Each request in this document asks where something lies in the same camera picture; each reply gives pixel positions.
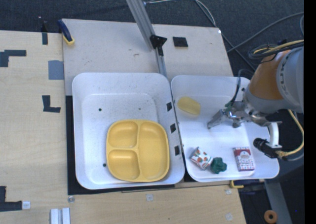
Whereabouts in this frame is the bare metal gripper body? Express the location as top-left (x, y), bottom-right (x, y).
top-left (226, 101), bottom-right (270, 127)

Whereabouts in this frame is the white plastic tray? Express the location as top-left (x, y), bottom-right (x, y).
top-left (72, 72), bottom-right (186, 190)
top-left (170, 75), bottom-right (280, 183)

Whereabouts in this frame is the yellow oval toy bread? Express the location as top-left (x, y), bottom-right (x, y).
top-left (177, 96), bottom-right (201, 116)

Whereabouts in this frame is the red and white packet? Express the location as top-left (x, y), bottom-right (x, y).
top-left (232, 146), bottom-right (256, 172)

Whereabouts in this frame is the white carton with orange print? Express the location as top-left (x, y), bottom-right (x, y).
top-left (189, 147), bottom-right (214, 171)

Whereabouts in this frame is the green broccoli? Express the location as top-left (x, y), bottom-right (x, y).
top-left (210, 156), bottom-right (228, 175)

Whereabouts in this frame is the yellow divided plate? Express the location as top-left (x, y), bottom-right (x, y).
top-left (106, 119), bottom-right (171, 183)

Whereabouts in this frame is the black square block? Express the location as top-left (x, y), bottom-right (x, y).
top-left (172, 36), bottom-right (189, 48)

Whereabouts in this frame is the orange doughnut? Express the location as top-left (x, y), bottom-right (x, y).
top-left (264, 209), bottom-right (278, 224)

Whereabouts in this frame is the black cylinder on white bracket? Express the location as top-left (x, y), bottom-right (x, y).
top-left (253, 121), bottom-right (283, 159)

